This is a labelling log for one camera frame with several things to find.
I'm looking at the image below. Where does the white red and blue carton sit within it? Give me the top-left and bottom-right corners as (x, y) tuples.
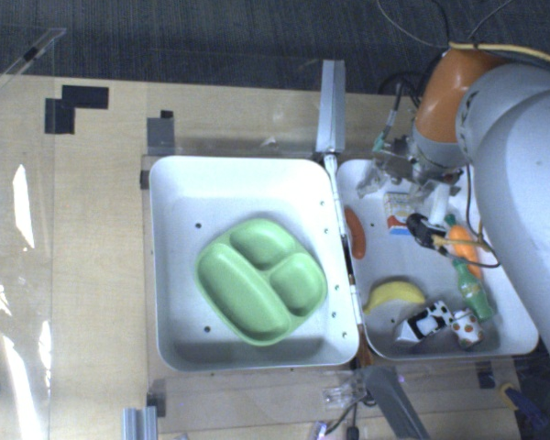
(383, 191), (416, 237)

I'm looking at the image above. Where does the red sausage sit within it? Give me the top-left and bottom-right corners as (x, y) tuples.
(344, 206), (368, 261)

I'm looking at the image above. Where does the orange carrot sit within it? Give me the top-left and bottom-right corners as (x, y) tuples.
(443, 213), (485, 280)

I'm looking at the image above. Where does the green divided plate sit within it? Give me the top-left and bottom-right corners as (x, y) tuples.
(194, 217), (329, 347)

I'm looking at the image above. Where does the pale wood board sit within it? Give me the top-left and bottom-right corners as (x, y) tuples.
(144, 80), (523, 435)

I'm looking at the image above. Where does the white plastic tray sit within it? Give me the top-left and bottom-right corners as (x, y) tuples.
(148, 155), (361, 373)
(335, 158), (541, 362)

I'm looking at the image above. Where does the black and white carton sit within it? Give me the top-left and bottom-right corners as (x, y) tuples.
(393, 300), (456, 346)

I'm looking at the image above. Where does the yellow banana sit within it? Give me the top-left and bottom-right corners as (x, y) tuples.
(362, 280), (427, 316)

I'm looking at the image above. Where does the black cylinder on white bracket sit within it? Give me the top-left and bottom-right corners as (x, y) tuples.
(405, 182), (451, 250)

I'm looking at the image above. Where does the green bottle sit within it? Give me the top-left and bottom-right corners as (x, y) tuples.
(452, 258), (496, 324)

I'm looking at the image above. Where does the white can with orange dots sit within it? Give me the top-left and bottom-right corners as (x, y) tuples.
(450, 308), (486, 350)

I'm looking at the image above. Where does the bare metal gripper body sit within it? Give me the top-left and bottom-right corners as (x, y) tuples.
(372, 136), (443, 187)

